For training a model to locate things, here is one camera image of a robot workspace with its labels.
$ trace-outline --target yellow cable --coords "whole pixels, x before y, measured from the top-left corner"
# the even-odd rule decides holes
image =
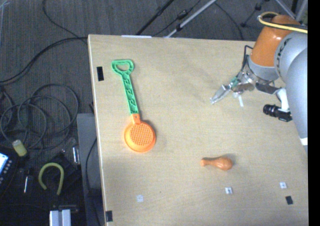
[[[39,181],[39,184],[40,186],[46,190],[47,189],[47,186],[44,184],[44,182],[42,181],[42,175],[44,174],[44,171],[48,168],[48,167],[56,167],[60,170],[60,182],[59,182],[59,187],[58,187],[58,190],[56,192],[57,195],[60,195],[61,193],[61,190],[62,190],[62,185],[64,183],[64,177],[65,177],[65,171],[63,169],[63,167],[61,165],[59,165],[58,163],[47,163],[45,164],[41,169],[40,169],[40,172],[39,172],[39,176],[38,176],[38,181]]]
[[[283,30],[288,30],[288,31],[294,31],[294,32],[301,32],[301,33],[305,33],[308,34],[308,30],[307,29],[301,29],[298,27],[291,27],[291,26],[285,26],[285,25],[281,25],[281,24],[277,24],[277,23],[272,23],[272,22],[267,22],[265,20],[263,20],[265,15],[275,15],[278,16],[279,14],[276,12],[264,12],[261,15],[259,15],[257,17],[258,21],[260,23],[262,23],[263,25],[269,26],[269,27],[273,27],[273,28],[278,28],[278,29],[283,29]]]

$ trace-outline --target gray carpet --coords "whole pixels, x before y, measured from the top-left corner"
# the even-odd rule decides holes
[[[46,12],[50,18],[60,26],[76,34],[78,37],[86,37],[88,34],[101,35],[135,35],[151,19],[168,0],[46,0]],[[178,21],[160,32],[170,24],[183,10],[189,10],[199,0],[174,0],[168,8],[159,15],[142,35],[164,37],[171,33]],[[185,21],[210,0],[200,0],[189,15],[181,20]],[[257,11],[244,22],[254,11],[255,5],[262,0],[217,0],[207,10],[200,13],[190,21],[181,31],[173,37],[215,40],[244,40],[255,41],[263,26],[258,23],[257,16],[261,12],[272,11],[285,14],[282,7],[270,0],[263,4],[262,11]],[[281,0],[291,8],[293,0]],[[90,79],[88,47],[85,39],[73,39],[61,42],[57,46],[44,51],[32,64],[28,71],[14,81],[3,82],[20,72],[36,54],[47,46],[66,38],[74,38],[70,32],[62,29],[45,16],[43,12],[43,0],[8,0],[9,4],[4,9],[2,37],[0,47],[0,86],[12,98],[15,104],[21,104],[29,98],[34,91],[47,84],[60,84],[70,87],[77,95],[79,101],[78,113],[90,113],[92,102],[92,89]],[[49,86],[41,91],[42,95],[50,95],[59,98],[68,108],[72,117],[75,117],[76,103],[70,91],[64,87]],[[6,99],[0,100],[0,113],[3,113],[10,105]],[[41,106],[49,118],[50,127],[54,130],[67,124],[65,109],[59,102],[52,99],[40,101]],[[32,129],[41,131],[43,120],[41,115],[32,115],[33,121],[28,122]],[[47,138],[46,146],[58,144],[61,139],[69,137],[77,138],[77,126],[71,124],[67,137],[57,135]],[[34,142],[29,137],[29,145]],[[8,146],[10,143],[5,139],[1,144]],[[42,152],[35,157],[30,166],[38,172],[40,167],[52,159],[61,149],[65,148],[65,142],[55,149]],[[41,195],[41,189],[37,189],[34,198],[26,201],[6,197],[6,202],[34,204],[45,206],[47,198]],[[78,190],[70,193],[61,200],[62,203],[75,203],[83,206],[81,186]],[[29,209],[32,215],[37,212],[36,208]],[[83,225],[81,215],[76,215],[74,225]]]

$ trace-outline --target orange sieve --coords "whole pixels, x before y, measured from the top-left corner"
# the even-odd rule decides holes
[[[128,66],[128,69],[122,70],[119,66]],[[134,64],[128,59],[114,60],[111,63],[111,67],[115,73],[121,76],[131,114],[131,123],[124,130],[124,141],[130,149],[136,152],[147,152],[155,145],[156,134],[149,124],[140,120],[134,89],[130,80],[130,74],[134,69]]]

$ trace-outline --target wooden pin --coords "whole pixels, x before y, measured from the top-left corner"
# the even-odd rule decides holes
[[[203,158],[200,161],[200,165],[205,167],[207,165],[217,167],[221,170],[227,171],[232,168],[232,160],[228,157],[218,157],[218,158]]]

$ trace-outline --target green cable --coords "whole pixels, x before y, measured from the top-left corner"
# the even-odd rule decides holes
[[[63,169],[63,167],[61,165],[59,165],[58,163],[47,163],[45,164],[41,169],[40,169],[40,172],[39,172],[39,176],[38,176],[38,181],[39,181],[39,184],[40,186],[46,190],[47,189],[47,186],[44,184],[44,182],[42,181],[42,175],[44,174],[44,171],[48,168],[48,167],[56,167],[56,168],[59,168],[60,170],[60,182],[59,182],[59,187],[58,187],[58,190],[56,192],[57,195],[60,195],[61,193],[61,189],[62,189],[62,185],[64,183],[64,177],[65,177],[65,171]]]

